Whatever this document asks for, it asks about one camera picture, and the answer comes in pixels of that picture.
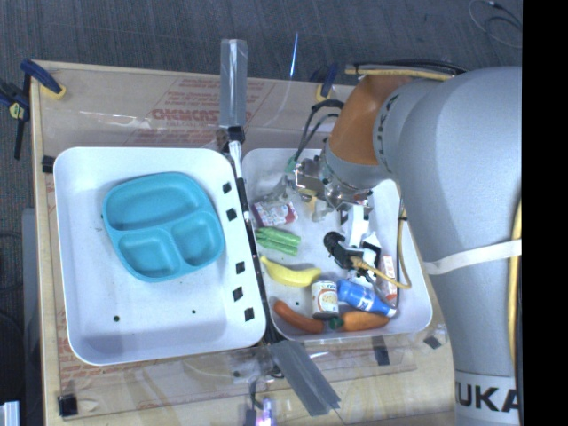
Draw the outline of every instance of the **carrot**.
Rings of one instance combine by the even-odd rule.
[[[277,300],[272,308],[274,309],[274,312],[276,312],[282,318],[282,320],[289,323],[293,327],[299,328],[308,333],[312,333],[313,335],[317,335],[323,332],[323,320],[306,317],[299,312],[294,311],[282,300]]]
[[[384,327],[389,323],[389,318],[376,312],[347,311],[341,316],[342,331],[360,331],[372,328]]]

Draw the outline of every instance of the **yellow cable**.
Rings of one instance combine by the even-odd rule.
[[[515,214],[515,221],[513,223],[513,230],[511,233],[511,240],[518,240],[521,238],[521,224],[521,200],[519,199],[517,213]],[[509,325],[509,349],[511,352],[511,359],[513,360],[513,366],[515,365],[515,354],[517,353],[517,347],[515,344],[515,325],[517,323],[518,263],[519,256],[513,256],[509,260],[509,307],[507,322]]]
[[[387,280],[391,284],[394,284],[398,288],[411,288],[412,281],[410,280],[410,278],[408,277],[408,273],[406,272],[405,260],[402,252],[402,225],[404,224],[405,221],[406,221],[406,211],[403,209],[400,217],[398,218],[397,251],[398,251],[398,258],[400,259],[400,269],[402,270],[402,274],[405,277],[406,284],[401,284],[400,282],[390,278],[389,276],[381,272],[381,270],[378,270],[374,268],[372,265],[369,265],[361,257],[355,257],[355,256],[351,257],[353,266],[356,268],[363,268],[364,270],[369,270],[374,274],[376,274],[377,276],[383,278],[384,280]]]
[[[434,73],[430,71],[423,71],[421,69],[394,69],[384,67],[347,67],[345,69],[347,75],[407,75],[409,77],[421,77],[422,79],[433,79],[435,81],[446,81],[451,79],[452,75],[444,73]]]

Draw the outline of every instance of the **blue plate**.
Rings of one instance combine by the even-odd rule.
[[[171,280],[221,256],[223,228],[203,189],[186,174],[164,172],[111,189],[103,219],[114,250],[141,280]]]

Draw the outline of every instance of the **banana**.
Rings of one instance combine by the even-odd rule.
[[[304,270],[291,270],[283,265],[260,256],[260,261],[266,267],[268,275],[275,281],[286,286],[304,288],[310,286],[321,275],[320,268],[306,268]]]

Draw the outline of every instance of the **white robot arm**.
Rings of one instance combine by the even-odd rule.
[[[521,90],[520,67],[366,75],[321,156],[296,169],[329,209],[398,183],[452,343],[459,426],[522,424]]]

